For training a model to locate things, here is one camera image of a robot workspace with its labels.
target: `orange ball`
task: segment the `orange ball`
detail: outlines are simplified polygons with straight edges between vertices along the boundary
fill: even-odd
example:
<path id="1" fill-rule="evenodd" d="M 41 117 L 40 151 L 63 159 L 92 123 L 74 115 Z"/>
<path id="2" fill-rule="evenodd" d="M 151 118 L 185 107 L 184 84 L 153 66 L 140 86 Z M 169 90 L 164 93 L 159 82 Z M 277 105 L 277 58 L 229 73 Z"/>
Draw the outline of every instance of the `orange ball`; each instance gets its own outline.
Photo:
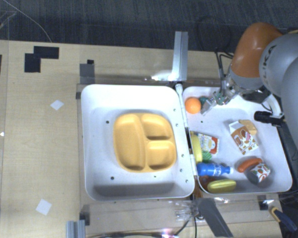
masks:
<path id="1" fill-rule="evenodd" d="M 185 110 L 190 114 L 196 114 L 200 112 L 202 105 L 198 98 L 190 97 L 188 98 L 185 103 Z"/>

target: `white paper square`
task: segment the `white paper square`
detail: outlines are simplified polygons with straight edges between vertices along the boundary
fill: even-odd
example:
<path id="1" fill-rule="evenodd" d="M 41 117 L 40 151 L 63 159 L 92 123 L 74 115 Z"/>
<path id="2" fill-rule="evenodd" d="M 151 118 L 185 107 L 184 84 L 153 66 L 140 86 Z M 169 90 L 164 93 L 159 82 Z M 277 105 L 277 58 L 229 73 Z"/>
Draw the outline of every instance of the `white paper square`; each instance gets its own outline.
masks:
<path id="1" fill-rule="evenodd" d="M 41 199 L 40 203 L 36 207 L 36 210 L 39 213 L 42 213 L 46 216 L 49 213 L 49 210 L 50 210 L 51 206 L 52 206 L 51 203 L 49 203 L 48 201 L 46 201 L 44 199 Z"/>
<path id="2" fill-rule="evenodd" d="M 50 106 L 55 109 L 55 110 L 59 110 L 61 106 L 63 106 L 64 103 L 59 101 L 59 100 L 56 100 L 55 102 L 53 102 Z"/>

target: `blue bottle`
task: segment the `blue bottle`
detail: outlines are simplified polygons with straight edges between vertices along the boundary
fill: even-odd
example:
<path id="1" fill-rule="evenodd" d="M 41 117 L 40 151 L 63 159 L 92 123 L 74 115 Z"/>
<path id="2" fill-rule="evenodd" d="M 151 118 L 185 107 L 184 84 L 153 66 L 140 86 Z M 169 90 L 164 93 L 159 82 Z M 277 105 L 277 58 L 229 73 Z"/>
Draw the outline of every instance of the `blue bottle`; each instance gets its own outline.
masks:
<path id="1" fill-rule="evenodd" d="M 198 163 L 197 170 L 199 176 L 211 176 L 211 177 L 219 177 L 220 175 L 227 173 L 233 173 L 233 168 L 224 167 L 219 164 L 214 163 Z"/>

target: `beige tabletop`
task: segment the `beige tabletop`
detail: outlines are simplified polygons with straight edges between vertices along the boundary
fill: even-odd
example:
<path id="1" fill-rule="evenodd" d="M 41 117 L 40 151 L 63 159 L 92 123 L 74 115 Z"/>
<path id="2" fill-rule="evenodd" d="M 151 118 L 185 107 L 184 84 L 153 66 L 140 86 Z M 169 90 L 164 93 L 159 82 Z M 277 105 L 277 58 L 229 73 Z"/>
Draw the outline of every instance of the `beige tabletop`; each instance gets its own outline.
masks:
<path id="1" fill-rule="evenodd" d="M 41 73 L 25 73 L 24 54 L 32 54 L 34 46 L 59 47 L 59 59 L 42 59 Z M 0 91 L 7 87 L 0 238 L 66 237 L 66 222 L 77 221 L 80 212 L 75 99 L 79 64 L 94 60 L 96 75 L 145 78 L 171 69 L 173 51 L 14 41 L 0 41 L 0 47 L 8 47 L 0 49 L 3 60 L 8 57 L 7 83 L 0 85 Z M 188 76 L 217 79 L 215 55 L 189 52 Z M 58 110 L 50 106 L 56 100 L 64 103 Z M 276 194 L 267 198 L 274 199 L 280 208 Z M 47 215 L 36 211 L 41 199 L 52 204 Z M 268 211 L 259 210 L 256 197 L 235 199 L 237 203 L 219 205 L 234 237 L 281 237 L 279 224 Z M 141 230 L 142 221 L 152 221 L 153 225 L 146 227 L 154 227 L 154 223 L 169 218 L 152 216 L 148 210 L 141 220 L 128 211 L 112 213 L 106 210 L 112 207 L 108 204 L 97 205 L 104 209 L 99 216 L 107 220 L 100 222 L 100 227 L 108 231 L 118 230 L 127 222 L 136 223 Z M 193 222 L 180 237 L 194 237 Z M 205 222 L 198 223 L 198 237 L 214 237 Z"/>

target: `wooden table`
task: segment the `wooden table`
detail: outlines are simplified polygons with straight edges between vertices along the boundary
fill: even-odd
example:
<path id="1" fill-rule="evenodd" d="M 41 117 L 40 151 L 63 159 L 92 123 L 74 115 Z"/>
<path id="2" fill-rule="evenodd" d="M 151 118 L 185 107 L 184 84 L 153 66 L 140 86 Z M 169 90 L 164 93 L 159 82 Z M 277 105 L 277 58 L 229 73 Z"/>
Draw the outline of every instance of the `wooden table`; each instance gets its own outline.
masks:
<path id="1" fill-rule="evenodd" d="M 33 53 L 34 46 L 59 47 L 60 56 L 42 59 L 41 73 L 25 73 L 24 54 Z M 0 76 L 7 78 L 0 83 L 0 93 L 6 91 L 0 238 L 65 237 L 66 222 L 77 221 L 80 212 L 75 99 L 79 64 L 94 60 L 96 75 L 145 78 L 171 69 L 173 51 L 0 41 L 0 54 L 3 60 L 8 58 L 8 66 L 2 64 L 8 70 L 2 70 Z M 217 79 L 217 68 L 213 53 L 189 52 L 189 78 Z M 56 100 L 64 103 L 57 111 L 50 106 Z M 280 208 L 276 194 L 268 198 Z M 46 216 L 36 211 L 41 199 L 52 204 Z M 236 200 L 243 203 L 219 207 L 235 237 L 281 237 L 278 223 L 268 211 L 260 211 L 255 200 L 247 204 L 247 197 Z M 102 216 L 110 220 L 108 211 Z M 120 217 L 124 222 L 139 223 L 139 227 L 145 221 L 168 218 L 157 214 L 154 220 L 152 216 L 141 220 L 128 212 Z M 101 222 L 107 230 L 117 224 Z M 193 236 L 190 223 L 181 237 Z M 198 237 L 214 237 L 205 222 L 198 223 Z"/>

